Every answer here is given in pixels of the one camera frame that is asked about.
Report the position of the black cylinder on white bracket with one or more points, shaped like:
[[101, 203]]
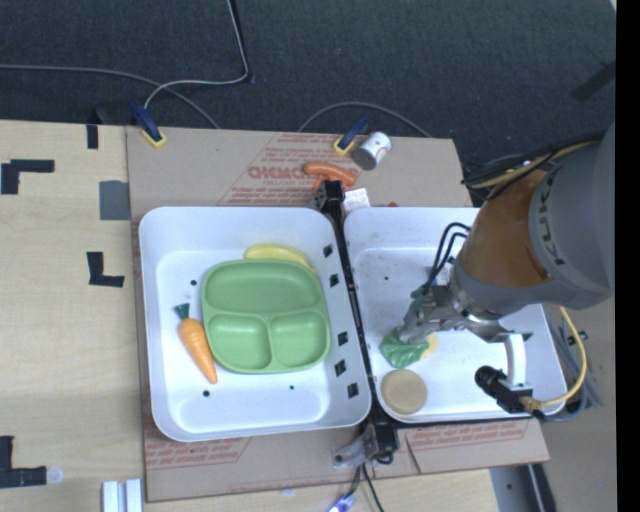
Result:
[[515, 360]]

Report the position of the green and yellow corn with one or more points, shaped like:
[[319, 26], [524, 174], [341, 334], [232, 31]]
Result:
[[400, 355]]

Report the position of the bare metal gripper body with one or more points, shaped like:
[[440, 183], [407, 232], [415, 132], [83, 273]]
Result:
[[457, 312]]

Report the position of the white can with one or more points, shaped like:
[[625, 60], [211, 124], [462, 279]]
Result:
[[372, 147]]

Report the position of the white packet with red print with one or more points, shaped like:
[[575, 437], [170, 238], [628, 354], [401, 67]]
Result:
[[357, 200]]

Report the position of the white plastic tray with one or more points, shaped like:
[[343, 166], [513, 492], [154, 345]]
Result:
[[465, 380], [250, 405]]

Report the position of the green divided plate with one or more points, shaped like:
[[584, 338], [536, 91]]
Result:
[[265, 310]]

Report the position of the brown cardboard board red print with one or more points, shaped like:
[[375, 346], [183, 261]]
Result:
[[200, 170]]

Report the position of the yellow banana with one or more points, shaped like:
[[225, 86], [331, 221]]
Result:
[[272, 251]]

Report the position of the thin black rod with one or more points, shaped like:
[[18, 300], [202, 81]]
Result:
[[356, 310]]

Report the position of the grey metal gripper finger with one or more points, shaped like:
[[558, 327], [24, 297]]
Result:
[[431, 334], [411, 325]]

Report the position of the tan round biscuit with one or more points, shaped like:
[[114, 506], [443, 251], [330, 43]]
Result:
[[404, 391]]

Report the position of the orange carrot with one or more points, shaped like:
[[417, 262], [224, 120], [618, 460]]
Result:
[[197, 345]]

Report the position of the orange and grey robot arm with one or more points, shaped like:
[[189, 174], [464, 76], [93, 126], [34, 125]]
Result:
[[505, 250]]

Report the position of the orange sausage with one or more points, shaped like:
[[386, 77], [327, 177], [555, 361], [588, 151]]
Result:
[[327, 171]]

